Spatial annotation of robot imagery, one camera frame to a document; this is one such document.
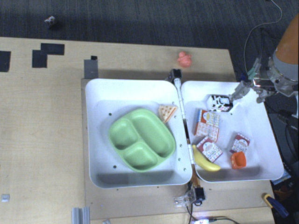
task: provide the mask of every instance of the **green plate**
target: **green plate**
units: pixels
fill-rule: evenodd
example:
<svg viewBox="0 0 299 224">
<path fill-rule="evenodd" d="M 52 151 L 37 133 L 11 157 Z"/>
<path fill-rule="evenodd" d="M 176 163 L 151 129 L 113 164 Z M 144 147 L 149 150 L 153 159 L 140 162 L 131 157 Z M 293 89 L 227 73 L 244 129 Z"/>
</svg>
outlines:
<svg viewBox="0 0 299 224">
<path fill-rule="evenodd" d="M 134 110 L 109 129 L 109 140 L 122 160 L 136 172 L 146 172 L 168 159 L 176 142 L 153 112 Z"/>
</svg>

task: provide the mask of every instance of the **table surface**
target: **table surface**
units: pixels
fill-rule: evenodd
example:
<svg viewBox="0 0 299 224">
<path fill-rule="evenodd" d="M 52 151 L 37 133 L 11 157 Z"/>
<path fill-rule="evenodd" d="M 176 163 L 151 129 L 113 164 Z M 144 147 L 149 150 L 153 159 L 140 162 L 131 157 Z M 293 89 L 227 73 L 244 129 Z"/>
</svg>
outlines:
<svg viewBox="0 0 299 224">
<path fill-rule="evenodd" d="M 64 44 L 64 55 L 48 55 L 47 68 L 32 68 L 32 50 L 40 50 L 41 43 Z M 182 50 L 193 62 L 182 69 L 184 80 L 235 81 L 224 49 L 0 38 L 0 51 L 11 51 L 9 72 L 0 72 L 0 192 L 10 194 L 9 202 L 0 203 L 0 223 L 70 223 L 71 209 L 86 205 L 81 105 L 85 59 L 98 57 L 99 77 L 164 79 L 180 68 L 176 59 Z M 263 193 L 273 195 L 269 181 L 201 185 L 207 199 L 194 216 L 274 223 L 261 199 Z M 117 193 L 122 200 L 102 192 L 106 216 L 91 223 L 105 218 L 112 224 L 188 223 L 186 210 L 174 209 L 171 202 L 173 190 L 182 188 L 141 187 L 134 196 L 122 189 Z M 144 195 L 149 199 L 145 206 L 130 207 L 132 199 L 138 202 Z"/>
</svg>

